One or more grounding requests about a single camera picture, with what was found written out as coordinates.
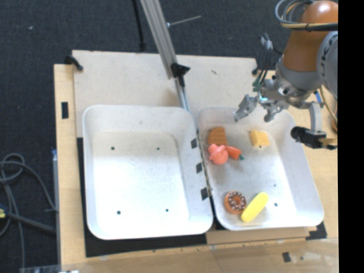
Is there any black cylinder on white bracket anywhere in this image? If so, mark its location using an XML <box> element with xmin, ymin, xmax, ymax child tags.
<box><xmin>290</xmin><ymin>102</ymin><xmax>328</xmax><ymax>149</ymax></box>

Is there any yellow toy corn cob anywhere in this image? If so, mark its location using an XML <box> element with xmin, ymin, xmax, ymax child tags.
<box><xmin>241</xmin><ymin>192</ymin><xmax>270</xmax><ymax>223</ymax></box>

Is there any pale wood board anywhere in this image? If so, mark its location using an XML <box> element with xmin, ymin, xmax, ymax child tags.
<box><xmin>71</xmin><ymin>49</ymin><xmax>318</xmax><ymax>246</ymax></box>

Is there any orange toy carrot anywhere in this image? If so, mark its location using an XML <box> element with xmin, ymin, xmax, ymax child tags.
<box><xmin>224</xmin><ymin>145</ymin><xmax>245</xmax><ymax>161</ymax></box>

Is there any white plastic tray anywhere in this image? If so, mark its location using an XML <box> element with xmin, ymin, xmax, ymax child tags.
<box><xmin>196</xmin><ymin>106</ymin><xmax>325</xmax><ymax>231</ymax></box>
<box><xmin>82</xmin><ymin>104</ymin><xmax>214</xmax><ymax>241</ymax></box>

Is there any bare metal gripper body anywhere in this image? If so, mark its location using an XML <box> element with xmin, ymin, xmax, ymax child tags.
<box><xmin>258</xmin><ymin>77</ymin><xmax>313</xmax><ymax>110</ymax></box>

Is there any brown sprinkled toy doughnut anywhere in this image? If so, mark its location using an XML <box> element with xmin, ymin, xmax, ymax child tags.
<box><xmin>224</xmin><ymin>191</ymin><xmax>247</xmax><ymax>215</ymax></box>

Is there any yellow toy cheese wedge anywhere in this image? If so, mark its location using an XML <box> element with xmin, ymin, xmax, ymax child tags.
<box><xmin>249</xmin><ymin>129</ymin><xmax>271</xmax><ymax>148</ymax></box>

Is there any brown toy bread slice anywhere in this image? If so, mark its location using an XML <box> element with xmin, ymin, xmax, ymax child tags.
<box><xmin>207</xmin><ymin>126</ymin><xmax>228</xmax><ymax>147</ymax></box>

